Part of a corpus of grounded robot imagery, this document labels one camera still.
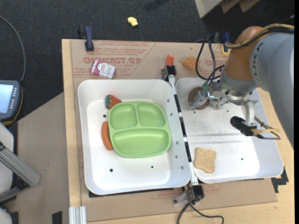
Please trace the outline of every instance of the green plate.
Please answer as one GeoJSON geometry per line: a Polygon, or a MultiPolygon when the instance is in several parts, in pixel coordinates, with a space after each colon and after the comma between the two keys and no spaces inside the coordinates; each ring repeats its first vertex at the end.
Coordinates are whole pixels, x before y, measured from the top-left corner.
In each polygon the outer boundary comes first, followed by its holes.
{"type": "Polygon", "coordinates": [[[108,116],[109,135],[115,152],[129,158],[160,155],[171,144],[163,109],[148,101],[122,102],[108,116]]]}

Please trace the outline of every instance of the screen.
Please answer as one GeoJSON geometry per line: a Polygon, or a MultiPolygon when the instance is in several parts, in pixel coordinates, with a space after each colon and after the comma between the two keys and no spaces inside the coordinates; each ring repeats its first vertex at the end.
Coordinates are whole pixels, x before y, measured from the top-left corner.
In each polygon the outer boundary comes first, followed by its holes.
{"type": "Polygon", "coordinates": [[[10,84],[0,84],[0,113],[7,113],[13,88],[10,84]]]}

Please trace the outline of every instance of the black carpet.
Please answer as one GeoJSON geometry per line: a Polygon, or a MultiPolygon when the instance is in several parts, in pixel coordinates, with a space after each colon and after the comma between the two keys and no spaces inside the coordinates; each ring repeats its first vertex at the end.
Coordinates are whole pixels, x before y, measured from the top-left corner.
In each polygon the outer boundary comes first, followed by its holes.
{"type": "MultiPolygon", "coordinates": [[[[19,119],[63,92],[61,39],[77,38],[80,24],[93,39],[195,42],[230,32],[234,41],[249,26],[275,22],[294,25],[294,0],[261,0],[243,13],[236,5],[226,14],[217,6],[200,19],[194,0],[0,0],[0,15],[18,31],[26,52],[24,100],[19,119]],[[129,16],[139,25],[132,29],[129,16]]],[[[21,46],[0,20],[0,80],[18,80],[23,71],[21,46]]]]}

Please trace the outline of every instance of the wooden table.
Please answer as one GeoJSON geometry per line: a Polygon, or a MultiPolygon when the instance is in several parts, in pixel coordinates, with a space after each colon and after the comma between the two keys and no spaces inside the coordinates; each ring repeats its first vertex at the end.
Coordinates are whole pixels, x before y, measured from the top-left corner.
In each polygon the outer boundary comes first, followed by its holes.
{"type": "MultiPolygon", "coordinates": [[[[80,181],[79,181],[79,163],[76,133],[76,118],[74,104],[74,88],[72,76],[72,56],[71,41],[62,40],[63,56],[63,74],[64,74],[64,101],[66,118],[66,138],[67,138],[67,159],[68,159],[68,181],[69,181],[69,202],[70,207],[80,207],[80,181]]],[[[264,105],[269,124],[282,131],[282,127],[274,112],[270,101],[270,96],[263,90],[259,90],[261,100],[264,105]]],[[[255,204],[246,206],[236,206],[229,208],[219,208],[214,210],[205,210],[205,215],[221,215],[225,223],[272,223],[272,224],[292,224],[295,223],[295,201],[294,201],[294,150],[284,132],[279,133],[281,140],[277,141],[277,146],[281,154],[286,173],[289,178],[287,185],[279,186],[277,193],[278,202],[255,204]]],[[[107,220],[92,222],[92,224],[174,224],[177,221],[178,214],[163,214],[146,217],[133,217],[117,220],[107,220]]],[[[221,223],[219,219],[209,219],[200,217],[194,211],[186,212],[181,218],[181,223],[221,223]]]]}

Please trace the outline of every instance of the small box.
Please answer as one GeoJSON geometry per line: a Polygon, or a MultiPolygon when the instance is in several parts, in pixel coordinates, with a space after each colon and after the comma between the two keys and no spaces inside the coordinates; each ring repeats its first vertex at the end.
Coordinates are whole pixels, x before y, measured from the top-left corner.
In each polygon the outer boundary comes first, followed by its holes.
{"type": "Polygon", "coordinates": [[[90,73],[104,79],[112,79],[115,69],[115,66],[107,63],[99,63],[98,60],[95,60],[90,69],[90,73]]]}

